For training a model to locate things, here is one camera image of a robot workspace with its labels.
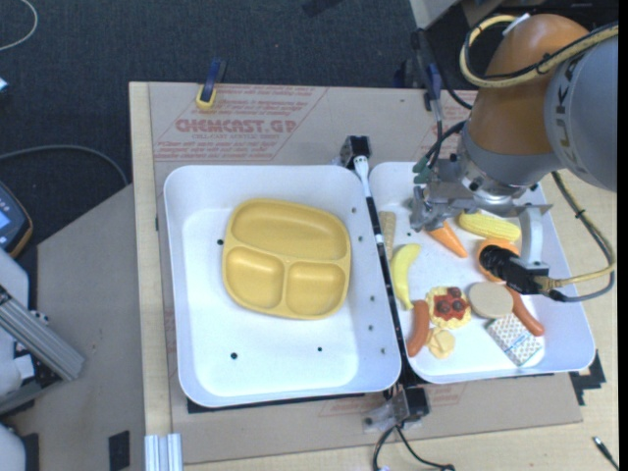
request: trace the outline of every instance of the black carpet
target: black carpet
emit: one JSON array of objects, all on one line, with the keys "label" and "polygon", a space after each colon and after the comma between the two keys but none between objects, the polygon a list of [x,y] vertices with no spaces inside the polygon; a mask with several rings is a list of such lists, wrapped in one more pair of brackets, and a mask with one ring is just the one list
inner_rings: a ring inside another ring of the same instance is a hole
[{"label": "black carpet", "polygon": [[[391,87],[411,56],[408,0],[28,0],[38,27],[0,50],[0,156],[74,144],[106,154],[131,179],[128,86],[134,80],[202,82],[214,56],[225,81]],[[618,19],[618,0],[550,0],[585,26]],[[0,47],[31,26],[27,7],[0,0]],[[428,32],[443,75],[457,69],[468,31],[458,6]],[[0,160],[0,181],[34,222],[24,255],[124,186],[103,159],[55,150]]]}]

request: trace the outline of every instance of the white cable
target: white cable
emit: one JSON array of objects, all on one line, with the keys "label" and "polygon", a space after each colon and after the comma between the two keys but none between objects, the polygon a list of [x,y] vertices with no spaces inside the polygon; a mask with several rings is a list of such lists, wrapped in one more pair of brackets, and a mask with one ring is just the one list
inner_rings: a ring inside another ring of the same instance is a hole
[{"label": "white cable", "polygon": [[37,15],[37,11],[34,8],[34,6],[30,2],[28,2],[28,0],[18,0],[18,1],[25,4],[32,12],[32,28],[26,35],[24,35],[19,40],[16,40],[15,42],[9,43],[7,45],[0,45],[0,52],[6,51],[7,49],[11,49],[12,47],[15,47],[16,45],[20,45],[22,42],[26,42],[29,38],[32,37],[32,34],[35,33],[35,30],[37,29],[37,25],[39,24],[39,16]]}]

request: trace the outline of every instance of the toy carrot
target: toy carrot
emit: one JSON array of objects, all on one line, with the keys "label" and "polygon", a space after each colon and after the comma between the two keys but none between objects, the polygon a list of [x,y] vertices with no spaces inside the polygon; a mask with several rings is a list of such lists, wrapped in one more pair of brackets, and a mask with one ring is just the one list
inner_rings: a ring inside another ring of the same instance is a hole
[{"label": "toy carrot", "polygon": [[443,221],[442,227],[433,229],[432,231],[427,231],[427,233],[444,247],[453,251],[460,258],[466,258],[469,256],[467,250],[462,245],[462,242],[460,242],[460,239],[446,220]]}]

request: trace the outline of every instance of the yellow banana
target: yellow banana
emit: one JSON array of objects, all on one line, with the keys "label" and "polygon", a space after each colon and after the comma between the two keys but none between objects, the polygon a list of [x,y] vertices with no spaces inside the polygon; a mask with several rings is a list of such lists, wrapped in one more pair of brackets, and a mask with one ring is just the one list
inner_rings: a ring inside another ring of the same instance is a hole
[{"label": "yellow banana", "polygon": [[394,295],[401,300],[406,310],[410,310],[413,305],[410,301],[410,287],[408,284],[408,270],[421,251],[421,246],[415,243],[403,245],[392,256],[391,278]]}]

